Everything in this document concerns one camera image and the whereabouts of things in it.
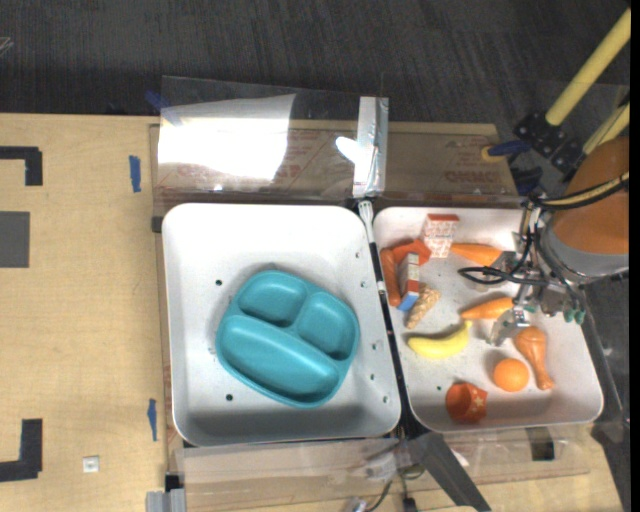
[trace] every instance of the toy orange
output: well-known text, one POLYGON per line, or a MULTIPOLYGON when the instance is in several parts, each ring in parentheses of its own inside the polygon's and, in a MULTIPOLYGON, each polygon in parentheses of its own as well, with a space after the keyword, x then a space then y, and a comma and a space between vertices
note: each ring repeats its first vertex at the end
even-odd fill
POLYGON ((493 382, 505 391, 521 391, 529 383, 529 368, 519 359, 503 359, 493 369, 493 382))
POLYGON ((487 392, 484 389, 458 382, 447 391, 445 405, 451 419, 463 423, 475 423, 487 415, 487 392))

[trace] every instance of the gray floor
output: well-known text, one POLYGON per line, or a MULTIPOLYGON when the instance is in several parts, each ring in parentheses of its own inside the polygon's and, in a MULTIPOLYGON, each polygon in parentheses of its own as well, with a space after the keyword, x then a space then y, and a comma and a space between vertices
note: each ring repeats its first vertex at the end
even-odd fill
MULTIPOLYGON (((169 75, 384 95, 393 121, 488 122, 508 139, 526 114, 552 104, 627 5, 2 0, 0 43, 13 45, 0 50, 0 111, 155 114, 144 94, 169 75)), ((627 45, 563 127, 586 140, 629 87, 627 45)), ((559 178, 545 168, 549 183, 559 178)), ((627 405, 628 285, 589 290, 627 405)), ((626 508, 628 447, 627 437, 611 448, 626 508)))

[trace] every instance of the teal divided plate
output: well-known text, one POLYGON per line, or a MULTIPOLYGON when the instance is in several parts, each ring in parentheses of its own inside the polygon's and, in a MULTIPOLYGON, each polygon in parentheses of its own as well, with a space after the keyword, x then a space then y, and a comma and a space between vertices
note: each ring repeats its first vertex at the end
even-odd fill
POLYGON ((340 389, 360 328, 352 309, 328 291, 286 272, 252 276, 216 335, 222 366, 278 402, 313 408, 340 389))

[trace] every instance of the white plastic tray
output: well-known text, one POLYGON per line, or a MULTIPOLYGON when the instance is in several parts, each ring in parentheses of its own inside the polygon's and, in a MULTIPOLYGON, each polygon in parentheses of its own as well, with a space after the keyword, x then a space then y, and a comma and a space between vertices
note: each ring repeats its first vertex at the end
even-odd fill
MULTIPOLYGON (((460 218, 455 240, 486 243, 503 250, 514 250, 512 232, 517 232, 520 210, 448 209, 393 207, 382 210, 374 220, 378 248, 391 247, 403 240, 419 236, 427 213, 455 213, 460 218)), ((450 253, 446 259, 430 259, 421 267, 421 280, 442 293, 436 306, 411 330, 411 333, 434 334, 460 324, 459 313, 469 305, 490 300, 498 295, 514 296, 518 287, 506 283, 479 292, 468 280, 458 275, 461 267, 477 266, 450 253)), ((405 313, 391 308, 398 350, 411 408, 425 427, 439 432, 542 426, 560 423, 587 423, 600 414, 603 396, 598 378, 580 326, 566 323, 562 315, 548 318, 540 313, 531 323, 548 336, 546 366, 555 388, 540 391, 532 378, 525 390, 502 391, 490 375, 503 357, 524 361, 511 340, 500 348, 491 347, 484 339, 492 322, 474 322, 471 340, 463 352, 443 360, 418 356, 407 345, 405 313), (451 420, 445 408, 447 390, 456 381, 470 382, 486 391, 487 416, 477 424, 459 424, 451 420)))
POLYGON ((213 446, 376 437, 400 418, 396 376, 362 221, 334 206, 183 204, 162 225, 173 416, 183 438, 213 446), (224 370, 217 326, 256 272, 299 275, 345 301, 360 343, 336 395, 296 409, 224 370))

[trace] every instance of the orange fruit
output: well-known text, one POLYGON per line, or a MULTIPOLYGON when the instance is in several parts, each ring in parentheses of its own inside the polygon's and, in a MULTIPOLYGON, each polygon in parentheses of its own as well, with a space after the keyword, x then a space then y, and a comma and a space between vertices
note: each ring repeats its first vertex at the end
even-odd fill
POLYGON ((505 391, 520 391, 529 383, 529 368, 518 359, 503 359, 493 369, 493 382, 505 391))

